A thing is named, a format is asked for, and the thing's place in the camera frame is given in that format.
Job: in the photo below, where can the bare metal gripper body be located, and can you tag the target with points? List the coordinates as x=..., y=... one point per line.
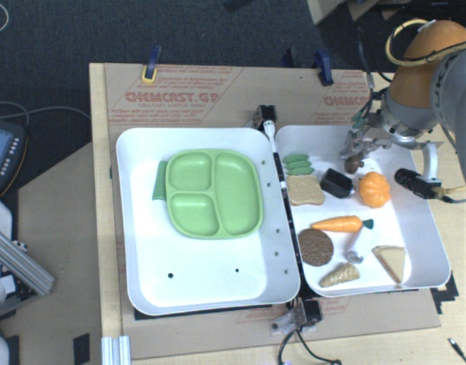
x=398, y=136

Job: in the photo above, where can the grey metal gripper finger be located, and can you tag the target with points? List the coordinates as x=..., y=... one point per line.
x=349, y=146
x=353, y=165

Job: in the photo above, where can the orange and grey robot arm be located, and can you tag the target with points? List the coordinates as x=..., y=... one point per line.
x=422, y=74

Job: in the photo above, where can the black box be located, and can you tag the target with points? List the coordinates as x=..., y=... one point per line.
x=335, y=183

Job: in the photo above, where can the orange pumpkin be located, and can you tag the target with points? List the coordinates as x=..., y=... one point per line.
x=375, y=189

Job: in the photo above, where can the tan bread slice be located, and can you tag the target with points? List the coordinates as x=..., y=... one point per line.
x=305, y=190

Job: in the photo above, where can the green pea pods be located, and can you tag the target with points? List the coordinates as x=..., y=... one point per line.
x=298, y=164

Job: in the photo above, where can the orange carrot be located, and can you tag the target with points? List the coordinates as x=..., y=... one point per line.
x=339, y=224

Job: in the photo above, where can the thin black and white rod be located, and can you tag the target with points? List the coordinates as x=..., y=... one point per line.
x=281, y=173

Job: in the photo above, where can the brown round biscuit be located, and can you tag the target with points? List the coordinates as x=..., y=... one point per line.
x=315, y=247

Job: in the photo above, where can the small grey curled piece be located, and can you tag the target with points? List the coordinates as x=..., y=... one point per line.
x=355, y=257

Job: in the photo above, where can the white plastic tray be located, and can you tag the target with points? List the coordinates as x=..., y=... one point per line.
x=415, y=234
x=202, y=272

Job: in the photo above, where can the tan sandwich wedge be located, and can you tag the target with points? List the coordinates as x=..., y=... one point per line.
x=392, y=261

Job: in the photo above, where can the yellow corn cob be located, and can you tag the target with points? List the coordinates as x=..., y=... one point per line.
x=341, y=276

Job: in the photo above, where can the green divided plate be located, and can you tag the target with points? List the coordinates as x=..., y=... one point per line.
x=232, y=192

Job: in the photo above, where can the brown cardboard board red print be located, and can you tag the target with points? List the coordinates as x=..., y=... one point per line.
x=202, y=97

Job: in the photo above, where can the black pen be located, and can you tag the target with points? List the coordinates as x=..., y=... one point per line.
x=457, y=350

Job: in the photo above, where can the black cylinder on white bracket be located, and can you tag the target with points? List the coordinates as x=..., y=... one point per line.
x=415, y=183

